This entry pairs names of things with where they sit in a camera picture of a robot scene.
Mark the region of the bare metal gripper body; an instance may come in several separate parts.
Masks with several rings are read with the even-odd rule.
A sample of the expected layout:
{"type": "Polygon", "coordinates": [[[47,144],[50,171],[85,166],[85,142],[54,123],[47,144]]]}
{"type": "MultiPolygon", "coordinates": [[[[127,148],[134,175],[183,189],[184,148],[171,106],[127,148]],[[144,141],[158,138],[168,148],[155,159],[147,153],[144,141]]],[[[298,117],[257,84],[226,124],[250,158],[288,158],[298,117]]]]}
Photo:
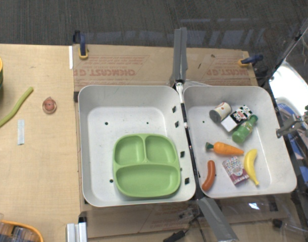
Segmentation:
{"type": "Polygon", "coordinates": [[[308,129],[308,113],[305,112],[304,115],[296,115],[293,114],[293,124],[292,127],[294,129],[308,129]]]}

